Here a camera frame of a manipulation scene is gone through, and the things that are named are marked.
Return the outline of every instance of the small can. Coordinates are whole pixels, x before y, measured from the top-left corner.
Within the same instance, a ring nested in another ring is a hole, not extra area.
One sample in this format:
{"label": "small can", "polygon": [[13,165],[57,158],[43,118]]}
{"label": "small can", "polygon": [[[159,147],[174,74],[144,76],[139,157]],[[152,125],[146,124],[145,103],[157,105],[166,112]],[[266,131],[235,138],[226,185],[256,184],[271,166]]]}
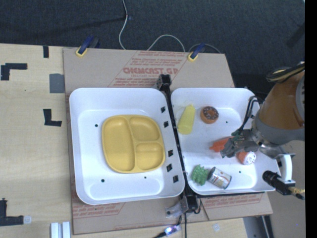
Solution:
{"label": "small can", "polygon": [[207,177],[207,180],[219,188],[226,189],[231,182],[231,175],[213,167]]}
{"label": "small can", "polygon": [[238,160],[243,164],[243,165],[251,165],[256,161],[256,154],[254,152],[239,152],[237,153],[237,158]]}

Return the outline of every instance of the cardboard sheet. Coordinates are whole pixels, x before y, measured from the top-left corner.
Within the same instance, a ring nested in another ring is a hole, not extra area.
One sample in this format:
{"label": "cardboard sheet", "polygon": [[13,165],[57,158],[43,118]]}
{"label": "cardboard sheet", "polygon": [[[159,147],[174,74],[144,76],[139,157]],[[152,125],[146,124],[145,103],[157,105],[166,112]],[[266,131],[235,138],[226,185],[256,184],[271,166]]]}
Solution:
{"label": "cardboard sheet", "polygon": [[[79,58],[76,48],[63,50],[68,147],[72,184],[74,234],[95,233],[175,224],[165,208],[177,198],[86,205],[75,191],[69,95],[81,87],[154,87],[160,74],[170,74],[171,91],[181,87],[234,87],[225,55],[199,54],[190,62],[188,53],[88,49]],[[201,222],[272,213],[266,193],[203,198],[200,214],[188,222]]]}

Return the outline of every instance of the yellow bottle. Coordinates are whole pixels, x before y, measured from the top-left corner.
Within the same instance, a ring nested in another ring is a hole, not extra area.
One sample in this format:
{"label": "yellow bottle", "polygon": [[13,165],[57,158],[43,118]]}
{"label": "yellow bottle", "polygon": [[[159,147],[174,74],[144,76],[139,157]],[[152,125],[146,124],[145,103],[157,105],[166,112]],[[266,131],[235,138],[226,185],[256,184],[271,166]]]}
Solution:
{"label": "yellow bottle", "polygon": [[179,123],[178,123],[178,132],[181,134],[190,134],[193,129],[195,118],[195,108],[193,105],[189,105],[185,108]]}

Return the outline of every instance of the white tray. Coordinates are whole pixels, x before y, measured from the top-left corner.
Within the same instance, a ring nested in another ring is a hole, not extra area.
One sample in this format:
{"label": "white tray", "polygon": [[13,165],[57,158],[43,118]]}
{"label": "white tray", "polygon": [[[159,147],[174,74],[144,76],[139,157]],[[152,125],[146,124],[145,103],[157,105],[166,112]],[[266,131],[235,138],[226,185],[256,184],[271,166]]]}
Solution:
{"label": "white tray", "polygon": [[[262,179],[266,170],[279,173],[276,160],[261,152],[256,152],[256,162],[250,166],[242,165],[236,157],[222,158],[220,153],[209,147],[216,140],[231,136],[238,129],[245,116],[249,97],[254,94],[244,88],[179,88],[173,91],[171,101],[178,123],[186,106],[192,104],[195,109],[195,120],[191,134],[179,135],[185,171],[189,186],[200,195],[236,194],[274,190]],[[200,119],[200,110],[205,106],[214,106],[219,112],[218,120],[206,124]],[[253,107],[253,114],[259,110],[258,103]],[[249,120],[245,128],[251,127]],[[206,169],[217,167],[232,176],[227,189],[222,189],[210,182],[203,186],[191,179],[192,170],[200,164]]]}
{"label": "white tray", "polygon": [[[174,197],[183,191],[185,180],[162,92],[151,88],[80,88],[71,93],[69,105],[76,192],[83,202],[96,205]],[[107,165],[102,124],[115,115],[144,115],[157,122],[165,147],[165,163],[160,168],[121,174]]]}

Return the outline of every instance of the wooden table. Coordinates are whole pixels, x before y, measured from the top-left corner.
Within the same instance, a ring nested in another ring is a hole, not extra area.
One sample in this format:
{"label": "wooden table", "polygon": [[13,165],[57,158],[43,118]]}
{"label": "wooden table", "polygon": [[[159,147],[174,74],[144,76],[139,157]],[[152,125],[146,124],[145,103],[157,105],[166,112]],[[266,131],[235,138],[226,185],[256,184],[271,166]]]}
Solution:
{"label": "wooden table", "polygon": [[[0,45],[0,64],[27,63],[0,81],[0,197],[8,200],[7,216],[30,215],[31,224],[0,227],[0,238],[49,237],[50,223],[71,222],[71,191],[65,94],[50,93],[50,74],[63,74],[62,47]],[[61,126],[45,126],[43,109]],[[150,238],[163,227],[76,235],[89,238]],[[242,218],[191,223],[194,237],[246,238]],[[184,237],[184,228],[173,237]]]}

